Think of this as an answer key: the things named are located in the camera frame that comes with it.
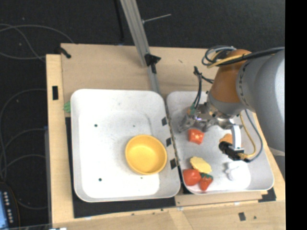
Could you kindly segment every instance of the yellow bowl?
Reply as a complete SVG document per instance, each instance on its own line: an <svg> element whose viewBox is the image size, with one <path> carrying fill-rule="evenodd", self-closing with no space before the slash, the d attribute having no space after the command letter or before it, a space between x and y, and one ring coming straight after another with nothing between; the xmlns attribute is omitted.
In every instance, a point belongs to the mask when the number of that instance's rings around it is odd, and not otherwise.
<svg viewBox="0 0 307 230"><path fill-rule="evenodd" d="M155 137L138 135L126 145L126 160L129 167L140 174L159 173L166 165L167 152Z"/></svg>

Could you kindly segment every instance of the blue screen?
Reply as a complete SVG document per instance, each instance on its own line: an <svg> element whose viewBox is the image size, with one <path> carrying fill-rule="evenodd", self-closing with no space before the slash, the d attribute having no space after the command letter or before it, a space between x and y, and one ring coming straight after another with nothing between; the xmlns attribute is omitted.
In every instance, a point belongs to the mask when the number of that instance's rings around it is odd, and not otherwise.
<svg viewBox="0 0 307 230"><path fill-rule="evenodd" d="M8 221L6 219L2 192L0 191L0 229L6 229Z"/></svg>

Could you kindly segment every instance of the yellow cable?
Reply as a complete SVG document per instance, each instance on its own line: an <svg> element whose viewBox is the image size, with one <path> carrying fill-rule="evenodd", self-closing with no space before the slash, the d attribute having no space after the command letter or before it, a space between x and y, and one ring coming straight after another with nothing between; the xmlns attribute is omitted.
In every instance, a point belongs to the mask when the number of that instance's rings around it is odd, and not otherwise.
<svg viewBox="0 0 307 230"><path fill-rule="evenodd" d="M246 159L246 158L250 158L250 157L254 156L254 155L256 154L256 150L257 150L257 149L256 149L256 144L255 144L254 140L252 139L252 137L251 137L251 135L250 135L248 129L246 128L246 125L245 125L245 123L244 123L242 114L240 114L240 119L241 119L243 128L244 128L245 132L246 132L247 135L248 135L249 140L251 141L251 143L252 143L253 146L254 146L254 151L253 151L251 154L246 154L246 153L239 153L239 154L238 154L238 156L240 156L241 159Z"/></svg>
<svg viewBox="0 0 307 230"><path fill-rule="evenodd" d="M242 55L239 55L239 56L232 56L232 57L228 57L228 58L219 60L219 61L217 61L217 62L207 66L207 68L212 68L212 67L218 66L220 64L227 63L228 61L233 60L233 59L239 59L239 58L241 58L241 57L243 57L245 55L248 55L248 54L242 54Z"/></svg>

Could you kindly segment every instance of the black bracket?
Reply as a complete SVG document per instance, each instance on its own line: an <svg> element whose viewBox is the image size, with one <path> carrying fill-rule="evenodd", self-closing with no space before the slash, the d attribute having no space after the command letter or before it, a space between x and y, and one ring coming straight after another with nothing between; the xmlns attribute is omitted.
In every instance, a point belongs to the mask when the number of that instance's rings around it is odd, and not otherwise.
<svg viewBox="0 0 307 230"><path fill-rule="evenodd" d="M156 63L158 63L159 60L161 60L161 58L158 57L158 56L153 56L151 54L147 54L147 55L145 55L145 60L146 60L147 66L151 66L152 72L156 74L157 70L155 68L155 65L156 65Z"/></svg>

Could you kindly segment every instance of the white tray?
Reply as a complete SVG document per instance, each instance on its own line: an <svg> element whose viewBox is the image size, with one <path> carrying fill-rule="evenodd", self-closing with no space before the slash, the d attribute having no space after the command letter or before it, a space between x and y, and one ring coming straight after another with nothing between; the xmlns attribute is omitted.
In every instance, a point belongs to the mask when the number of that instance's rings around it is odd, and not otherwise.
<svg viewBox="0 0 307 230"><path fill-rule="evenodd" d="M257 159L250 163L233 161L227 155L223 154L218 147L219 139L227 133L231 134L230 130L223 130L218 126L214 126L205 133L203 142L200 145L188 141L187 131L178 132L178 125L183 119L187 107L194 101L196 94L196 92L173 92L168 95L166 101L181 172L185 169L192 168L189 160L191 157L196 156L205 159L212 168L210 174L213 176L213 182L205 192L206 194L270 189L273 186L274 177L264 151ZM204 103L206 99L207 94L203 92L201 95L201 103ZM259 149L260 140L256 132L246 117L244 117L244 120ZM236 124L241 124L239 117L236 117L234 121ZM253 146L244 129L241 129L241 135L242 144L246 149L246 153L251 153ZM228 175L225 173L228 163L233 163L232 165L235 166L240 165L243 168L245 166L246 169L243 170L241 179L232 181L228 178ZM195 186L187 186L187 189L194 194L204 194L198 184Z"/></svg>
<svg viewBox="0 0 307 230"><path fill-rule="evenodd" d="M74 189L87 202L167 198L180 189L165 112L152 91L82 89L71 97ZM134 136L152 135L166 147L168 162L158 174L134 173L125 146Z"/></svg>

